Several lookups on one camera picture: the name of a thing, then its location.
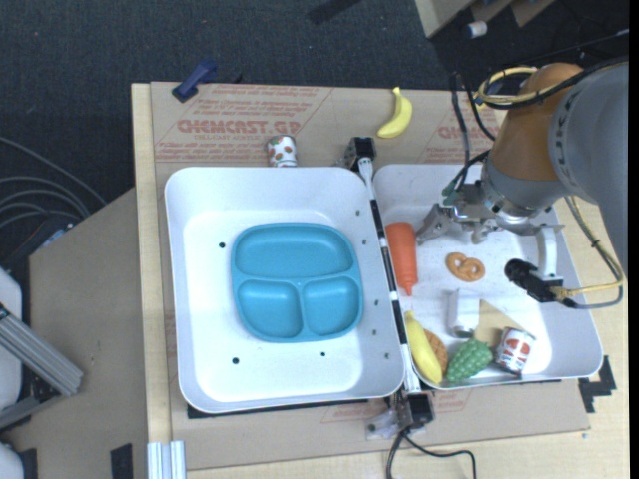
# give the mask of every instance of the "green fruit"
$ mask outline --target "green fruit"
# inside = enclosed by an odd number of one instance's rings
[[[456,382],[474,376],[492,361],[492,350],[488,344],[475,338],[465,341],[448,364],[446,379]]]

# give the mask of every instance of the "can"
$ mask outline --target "can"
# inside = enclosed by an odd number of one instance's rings
[[[275,135],[267,140],[266,148],[271,167],[296,167],[298,165],[298,148],[295,137]]]
[[[535,338],[528,332],[507,326],[495,350],[495,363],[502,369],[521,375]]]

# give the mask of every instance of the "white tray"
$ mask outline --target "white tray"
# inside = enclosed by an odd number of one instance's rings
[[[430,208],[441,200],[441,191],[457,174],[460,166],[389,165],[374,176],[377,201],[385,225],[410,222],[418,230]],[[478,178],[480,169],[472,169],[468,181]],[[554,211],[539,219],[557,224]],[[558,272],[567,286],[578,285],[570,253],[562,233],[558,237]],[[464,282],[454,277],[445,266],[446,256],[459,251],[479,258],[486,275],[477,282]],[[438,335],[452,356],[463,339],[451,335],[447,325],[448,301],[457,289],[473,291],[478,297],[504,312],[532,333],[536,340],[524,375],[519,378],[494,366],[459,384],[431,385],[440,389],[465,388],[495,383],[554,380],[589,376],[599,370],[603,351],[588,310],[567,308],[556,302],[538,303],[523,289],[511,283],[504,274],[506,263],[513,258],[538,264],[535,237],[519,237],[501,231],[492,233],[481,244],[473,244],[470,233],[460,226],[417,248],[419,283],[412,297],[400,289],[402,308],[412,308],[416,318]]]
[[[340,168],[186,168],[165,198],[174,280],[179,383],[208,413],[386,397],[404,368],[367,191]],[[231,250],[243,230],[304,222],[351,242],[361,271],[363,315],[338,338],[267,342],[234,305]]]

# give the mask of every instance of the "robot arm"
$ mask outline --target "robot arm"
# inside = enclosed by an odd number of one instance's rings
[[[627,276],[628,79],[627,61],[589,71],[571,64],[535,71],[512,100],[480,181],[435,205],[418,242],[440,236],[452,222],[472,230],[474,242],[498,229],[544,240],[532,219],[558,199],[578,196],[599,206]]]

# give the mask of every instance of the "pretzel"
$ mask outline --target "pretzel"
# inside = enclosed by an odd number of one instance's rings
[[[453,275],[466,282],[475,282],[486,274],[483,262],[474,257],[466,257],[459,251],[446,256],[446,266]]]

